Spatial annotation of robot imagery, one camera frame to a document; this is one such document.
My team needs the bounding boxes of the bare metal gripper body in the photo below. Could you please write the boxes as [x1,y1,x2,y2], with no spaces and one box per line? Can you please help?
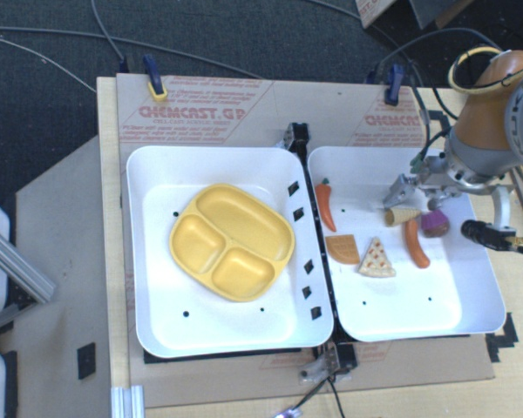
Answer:
[416,153,514,199]

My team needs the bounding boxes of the purple and brown toy cupcake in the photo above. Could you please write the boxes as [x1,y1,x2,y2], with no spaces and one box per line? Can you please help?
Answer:
[419,208,452,239]

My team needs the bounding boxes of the tan toy ice cream cone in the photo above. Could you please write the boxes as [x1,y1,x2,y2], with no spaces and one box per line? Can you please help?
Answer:
[384,205,422,228]

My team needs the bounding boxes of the orange toy sausage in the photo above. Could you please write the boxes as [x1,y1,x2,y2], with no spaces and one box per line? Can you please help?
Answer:
[403,219,431,270]

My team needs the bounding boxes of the toy pizza slice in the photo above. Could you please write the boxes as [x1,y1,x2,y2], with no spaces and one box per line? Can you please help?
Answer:
[357,236,397,279]

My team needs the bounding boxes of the orange toy carrot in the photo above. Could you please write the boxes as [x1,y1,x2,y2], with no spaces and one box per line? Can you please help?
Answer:
[314,177,338,233]

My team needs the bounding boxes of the orange toy bread slice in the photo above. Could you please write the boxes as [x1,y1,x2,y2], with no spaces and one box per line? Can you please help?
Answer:
[324,233,362,266]

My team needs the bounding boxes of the white plastic tray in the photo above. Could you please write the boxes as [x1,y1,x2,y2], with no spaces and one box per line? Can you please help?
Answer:
[306,145,507,344]
[126,145,336,360]

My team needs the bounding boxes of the thin black and white rod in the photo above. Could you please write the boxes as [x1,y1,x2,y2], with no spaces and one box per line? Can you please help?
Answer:
[298,145,341,385]

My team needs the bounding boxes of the yellow divided plate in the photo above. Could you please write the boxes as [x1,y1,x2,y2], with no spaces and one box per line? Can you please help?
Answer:
[168,182,297,303]

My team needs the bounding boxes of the brown cardboard board red print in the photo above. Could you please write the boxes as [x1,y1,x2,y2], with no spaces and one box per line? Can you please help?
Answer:
[115,73,496,409]

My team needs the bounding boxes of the black cylinder on white bracket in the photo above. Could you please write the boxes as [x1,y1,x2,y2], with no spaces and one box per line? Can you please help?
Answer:
[460,185,519,253]

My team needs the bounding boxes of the black block with thin wires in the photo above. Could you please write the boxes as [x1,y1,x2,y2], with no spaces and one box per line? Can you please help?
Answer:
[333,341,359,372]
[283,121,310,152]

